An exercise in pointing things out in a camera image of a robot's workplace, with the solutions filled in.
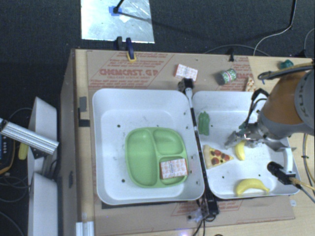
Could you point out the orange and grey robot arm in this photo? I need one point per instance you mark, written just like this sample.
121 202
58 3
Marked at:
283 104

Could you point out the thin black and white rod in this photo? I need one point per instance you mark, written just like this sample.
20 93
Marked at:
195 122

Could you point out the yellow banana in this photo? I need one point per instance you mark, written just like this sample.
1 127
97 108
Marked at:
240 151
249 184

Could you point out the brown cardboard board red print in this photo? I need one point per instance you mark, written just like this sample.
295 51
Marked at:
137 70

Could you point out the black cylinder on white bracket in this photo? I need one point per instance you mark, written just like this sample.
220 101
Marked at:
278 169

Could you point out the green and white can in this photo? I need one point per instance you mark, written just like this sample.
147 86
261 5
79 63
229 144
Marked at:
228 76

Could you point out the white plastic tray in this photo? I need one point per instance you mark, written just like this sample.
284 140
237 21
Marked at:
113 141
246 107

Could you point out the orange and white carton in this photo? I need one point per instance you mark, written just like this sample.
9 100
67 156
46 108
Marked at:
185 71
173 168

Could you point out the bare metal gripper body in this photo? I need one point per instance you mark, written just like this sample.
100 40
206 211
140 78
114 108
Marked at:
253 133

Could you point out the green divided plate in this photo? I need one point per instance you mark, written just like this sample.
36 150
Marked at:
140 156

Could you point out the teal green toy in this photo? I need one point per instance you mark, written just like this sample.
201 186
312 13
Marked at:
286 64

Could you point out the pizza slice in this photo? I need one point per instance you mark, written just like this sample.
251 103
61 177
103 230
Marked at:
214 156

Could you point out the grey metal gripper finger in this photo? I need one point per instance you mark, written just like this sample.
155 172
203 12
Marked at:
251 144
231 139

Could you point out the green toy vegetable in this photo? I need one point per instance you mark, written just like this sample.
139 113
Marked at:
204 123

